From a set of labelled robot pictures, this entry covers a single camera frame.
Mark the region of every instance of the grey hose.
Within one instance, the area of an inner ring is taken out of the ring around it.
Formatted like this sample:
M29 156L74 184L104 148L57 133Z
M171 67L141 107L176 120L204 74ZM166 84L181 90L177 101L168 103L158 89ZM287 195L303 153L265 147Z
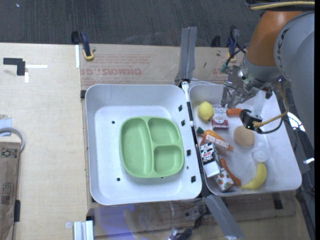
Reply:
M0 128L0 134L1 133L6 133L6 132L14 133L14 134L19 136L19 138L21 140L21 144L20 144L20 153L21 153L22 150L24 150L24 147L25 147L25 139L24 139L22 133L19 130L17 130L16 128L13 128L13 127Z

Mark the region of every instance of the qr code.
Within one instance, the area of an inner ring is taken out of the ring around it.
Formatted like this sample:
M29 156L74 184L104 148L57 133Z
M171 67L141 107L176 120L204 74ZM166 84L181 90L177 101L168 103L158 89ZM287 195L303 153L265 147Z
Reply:
M1 204L2 205L10 205L10 195L2 195L1 196Z
M1 150L2 158L17 158L18 157L18 149L14 148L4 148Z

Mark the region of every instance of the orange carrot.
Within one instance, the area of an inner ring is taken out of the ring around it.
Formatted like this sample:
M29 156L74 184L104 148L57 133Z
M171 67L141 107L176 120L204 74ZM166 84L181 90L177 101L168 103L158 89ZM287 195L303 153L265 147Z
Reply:
M232 116L240 116L240 112L242 111L242 108L228 108L226 110L226 115L228 117L232 117Z
M212 137L217 138L218 140L221 140L221 141L223 141L223 142L225 142L225 143L228 143L228 142L225 141L225 139L222 138L219 134L217 134L216 132L214 132L213 130L210 130L210 129L208 129L208 130L203 130L201 127L198 127L198 129L196 130L196 133L197 133L197 134L202 134L204 138L205 138L207 135L210 135L210 136L212 136ZM232 146L229 144L228 150L232 150L232 149L233 149Z
M241 180L238 179L236 176L234 176L233 173L229 170L229 168L228 168L228 166L227 166L227 163L226 163L226 160L223 159L223 158L220 158L220 159L219 159L219 162L220 162L220 166L225 169L225 171L229 174L229 176L230 176L231 179L233 180L234 185L240 186L240 185L241 185Z

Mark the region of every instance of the yellow cable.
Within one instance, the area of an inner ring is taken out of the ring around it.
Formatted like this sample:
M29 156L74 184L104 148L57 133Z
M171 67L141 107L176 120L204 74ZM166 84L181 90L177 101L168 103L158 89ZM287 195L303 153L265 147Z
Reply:
M275 117L273 117L273 118L271 118L271 119L269 119L267 121L264 121L264 122L253 121L253 127L255 129L258 129L258 128L260 128L260 127L262 127L262 126L264 126L264 125L266 125L266 124L268 124L270 122L273 122L274 120L277 120L279 118L284 117L289 111L288 101L287 101L286 96L284 95L284 93L283 93L283 91L281 89L281 85L280 85L279 82L276 82L276 84L278 86L278 89L279 89L279 92L281 94L281 97L283 98L283 102L284 102L284 106L285 106L285 112L283 112L282 114L277 115L277 116L275 116Z
M291 1L291 2L275 2L272 4L265 4L265 5L255 5L250 6L250 10L264 10L276 7L283 7L283 6L314 6L315 2L313 1Z

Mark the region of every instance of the yellow banana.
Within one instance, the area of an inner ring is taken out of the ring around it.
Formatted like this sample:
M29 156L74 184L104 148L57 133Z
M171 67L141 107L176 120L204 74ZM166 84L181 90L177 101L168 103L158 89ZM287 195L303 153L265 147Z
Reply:
M241 185L241 189L256 190L265 182L266 177L267 177L267 168L262 162L259 162L256 166L255 176L247 184Z

